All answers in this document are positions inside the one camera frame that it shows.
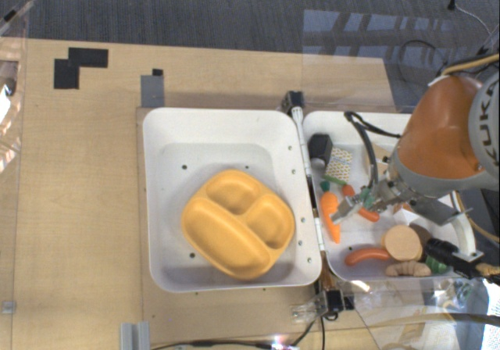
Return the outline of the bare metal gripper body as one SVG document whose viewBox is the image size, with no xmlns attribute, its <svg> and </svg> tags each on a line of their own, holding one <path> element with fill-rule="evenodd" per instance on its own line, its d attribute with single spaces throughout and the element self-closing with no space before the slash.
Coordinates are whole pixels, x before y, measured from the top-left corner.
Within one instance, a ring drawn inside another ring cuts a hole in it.
<svg viewBox="0 0 500 350">
<path fill-rule="evenodd" d="M 373 192 L 374 205 L 394 205 L 407 202 L 415 197 L 415 192 L 402 180 L 380 180 Z"/>
</svg>

